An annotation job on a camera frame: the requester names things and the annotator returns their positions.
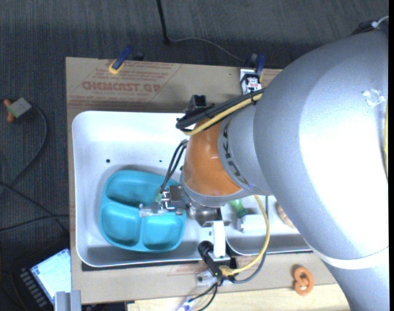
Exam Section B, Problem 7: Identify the grey green cube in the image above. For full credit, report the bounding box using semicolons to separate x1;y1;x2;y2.
7;97;33;119

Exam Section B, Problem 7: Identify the white cow-print carton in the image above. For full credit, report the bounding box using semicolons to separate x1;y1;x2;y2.
239;68;263;95

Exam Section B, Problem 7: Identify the white plastic tray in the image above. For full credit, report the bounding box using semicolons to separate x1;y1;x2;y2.
224;194;315;257
71;110;217;268

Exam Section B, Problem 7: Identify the blue divided plate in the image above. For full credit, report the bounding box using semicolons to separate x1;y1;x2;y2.
98;169;188;253

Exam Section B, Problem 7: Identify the orange carrot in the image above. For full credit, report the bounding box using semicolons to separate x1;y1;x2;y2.
3;98;16;124

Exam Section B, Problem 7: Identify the brown cardboard board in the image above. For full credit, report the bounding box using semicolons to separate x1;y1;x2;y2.
65;56;339;305

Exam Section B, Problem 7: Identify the black cylinder on white bracket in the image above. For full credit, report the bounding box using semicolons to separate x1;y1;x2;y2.
197;220;238;277

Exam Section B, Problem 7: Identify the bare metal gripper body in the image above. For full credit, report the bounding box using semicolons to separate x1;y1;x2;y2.
162;184;223;228

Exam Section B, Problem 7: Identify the orange pretzel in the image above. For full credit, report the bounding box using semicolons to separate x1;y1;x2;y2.
292;264;315;297

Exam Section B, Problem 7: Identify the tan bread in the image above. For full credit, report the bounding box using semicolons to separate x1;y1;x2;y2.
275;202;297;229

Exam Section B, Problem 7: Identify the green clear plastic bottle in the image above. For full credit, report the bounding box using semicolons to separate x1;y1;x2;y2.
228;198;249;219

